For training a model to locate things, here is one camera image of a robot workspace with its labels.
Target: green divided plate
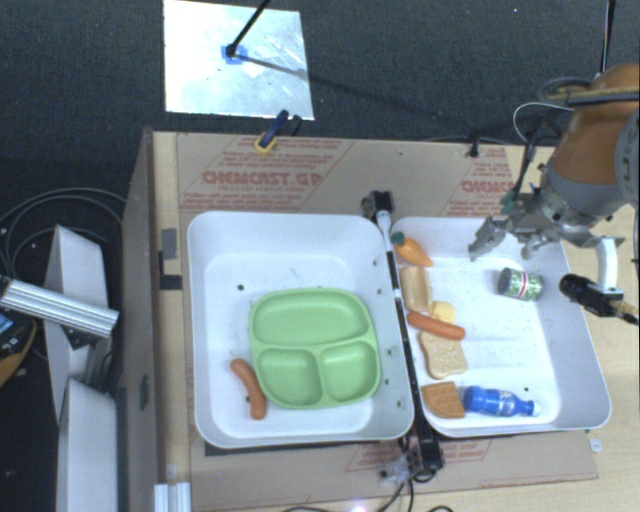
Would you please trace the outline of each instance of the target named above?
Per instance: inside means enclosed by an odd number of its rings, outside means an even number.
[[[262,391],[283,407],[347,405],[371,396],[380,383],[371,317],[351,292],[268,293],[251,310],[249,337]]]

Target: green can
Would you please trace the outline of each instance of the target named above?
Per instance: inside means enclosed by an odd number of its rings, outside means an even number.
[[[498,293],[520,300],[537,300],[542,293],[542,276],[505,268],[498,278]]]

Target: blue bottle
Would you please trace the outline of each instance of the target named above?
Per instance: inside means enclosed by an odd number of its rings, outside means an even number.
[[[537,416],[540,406],[533,400],[521,400],[510,391],[471,386],[464,392],[464,410],[485,412],[494,416]]]

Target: toy hot dog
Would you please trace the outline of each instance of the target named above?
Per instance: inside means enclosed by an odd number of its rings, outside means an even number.
[[[430,318],[420,313],[416,313],[415,311],[411,311],[407,315],[407,322],[409,322],[409,325],[412,325],[416,329],[430,332],[431,334],[442,336],[443,338],[447,338],[450,340],[460,341],[466,335],[465,330],[458,325],[453,325],[447,322],[443,322],[442,320]]]
[[[240,358],[231,361],[230,367],[231,371],[238,376],[244,387],[247,388],[251,405],[251,417],[254,420],[263,419],[267,415],[267,399],[262,389],[260,389],[260,383],[253,368],[244,359]]]

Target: toy carrot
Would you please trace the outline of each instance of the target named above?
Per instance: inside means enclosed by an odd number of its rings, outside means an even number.
[[[396,254],[407,263],[433,267],[433,261],[431,261],[425,250],[413,238],[405,237],[402,231],[396,231],[391,235],[391,242]]]

